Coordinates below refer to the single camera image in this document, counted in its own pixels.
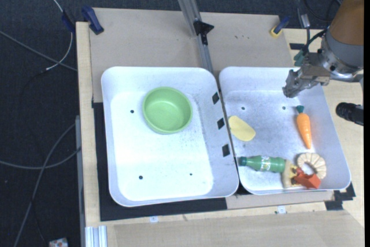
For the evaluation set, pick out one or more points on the black cylinder on white bracket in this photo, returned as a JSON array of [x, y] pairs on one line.
[[351, 112]]

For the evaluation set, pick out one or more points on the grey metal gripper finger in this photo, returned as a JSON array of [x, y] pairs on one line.
[[290, 82], [301, 86]]

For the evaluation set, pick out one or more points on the pizza slice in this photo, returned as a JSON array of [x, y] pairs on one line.
[[287, 176]]

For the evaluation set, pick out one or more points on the red wedge block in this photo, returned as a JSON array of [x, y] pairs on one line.
[[309, 181]]

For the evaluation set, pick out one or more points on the small white printed carton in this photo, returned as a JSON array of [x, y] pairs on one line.
[[58, 242]]

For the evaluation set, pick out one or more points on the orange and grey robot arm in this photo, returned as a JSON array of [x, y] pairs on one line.
[[348, 17]]

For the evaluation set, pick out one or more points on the yellow oval crisp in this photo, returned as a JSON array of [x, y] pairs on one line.
[[241, 128]]

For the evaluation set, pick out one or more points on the brown flat board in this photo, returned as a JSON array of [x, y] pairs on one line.
[[150, 43]]

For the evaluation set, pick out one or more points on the beige croissant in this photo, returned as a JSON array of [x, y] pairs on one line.
[[318, 163]]

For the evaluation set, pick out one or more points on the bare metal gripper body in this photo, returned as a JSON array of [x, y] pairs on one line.
[[315, 70]]

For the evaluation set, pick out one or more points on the white plastic tray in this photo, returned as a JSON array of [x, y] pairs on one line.
[[274, 136], [162, 159]]

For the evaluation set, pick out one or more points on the orange carrot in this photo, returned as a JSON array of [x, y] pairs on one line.
[[304, 125]]

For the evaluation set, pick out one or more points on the green bowl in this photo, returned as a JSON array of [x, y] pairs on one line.
[[167, 112]]

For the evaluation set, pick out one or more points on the green plastic bottle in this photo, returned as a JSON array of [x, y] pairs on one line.
[[266, 164]]

